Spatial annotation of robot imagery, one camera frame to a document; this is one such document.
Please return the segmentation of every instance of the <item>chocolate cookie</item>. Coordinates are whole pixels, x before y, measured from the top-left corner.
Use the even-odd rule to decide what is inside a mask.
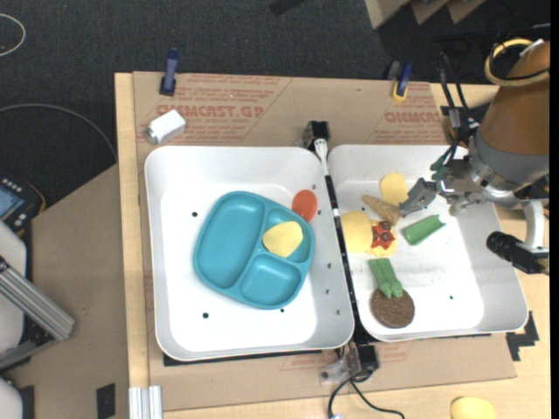
[[[401,298],[386,298],[380,290],[375,290],[370,308],[382,324],[398,329],[408,326],[413,320],[416,308],[410,294],[404,290]]]

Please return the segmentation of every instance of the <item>white cable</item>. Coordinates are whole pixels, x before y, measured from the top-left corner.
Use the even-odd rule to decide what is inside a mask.
[[[8,16],[8,14],[2,14],[0,12],[0,18],[7,18],[8,20],[11,20],[14,24],[17,24],[17,26],[19,26],[21,28],[21,39],[19,40],[19,43],[14,46],[13,48],[9,49],[6,52],[0,52],[0,58],[2,56],[7,56],[10,53],[13,53],[15,50],[17,50],[25,41],[25,37],[27,36],[27,32],[25,31],[25,27],[24,24],[22,24],[19,20],[17,20],[16,18],[12,17],[12,16]]]

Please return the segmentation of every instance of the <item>black floor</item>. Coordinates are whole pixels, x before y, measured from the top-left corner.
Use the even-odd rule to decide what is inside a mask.
[[[49,204],[114,163],[114,73],[162,71],[167,50],[179,72],[381,79],[388,64],[413,61],[414,80],[438,81],[445,50],[465,83],[486,83],[494,36],[447,43],[440,36],[525,28],[550,21],[550,0],[488,0],[460,24],[446,8],[419,26],[409,6],[377,31],[363,0],[0,0],[24,24],[19,49],[0,56],[0,169],[35,184]],[[20,30],[0,17],[0,55]]]

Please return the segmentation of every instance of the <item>teal divided plate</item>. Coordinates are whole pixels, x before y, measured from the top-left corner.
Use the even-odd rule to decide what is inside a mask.
[[[264,233],[295,221],[303,230],[287,258],[268,251]],[[194,269],[205,284],[237,301],[262,309],[289,304],[299,293],[314,253],[308,222],[290,209],[244,191],[222,196],[211,209],[194,249]]]

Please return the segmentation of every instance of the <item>blue clip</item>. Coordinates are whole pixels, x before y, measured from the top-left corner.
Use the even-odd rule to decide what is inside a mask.
[[[165,62],[165,76],[161,79],[161,86],[159,93],[166,96],[173,96],[175,94],[175,73],[178,67],[178,50],[176,48],[169,49],[167,53],[167,60]]]
[[[411,62],[409,60],[405,61],[404,69],[400,73],[400,79],[394,84],[394,89],[392,91],[392,98],[396,102],[405,101],[408,95],[408,83],[411,77]]]

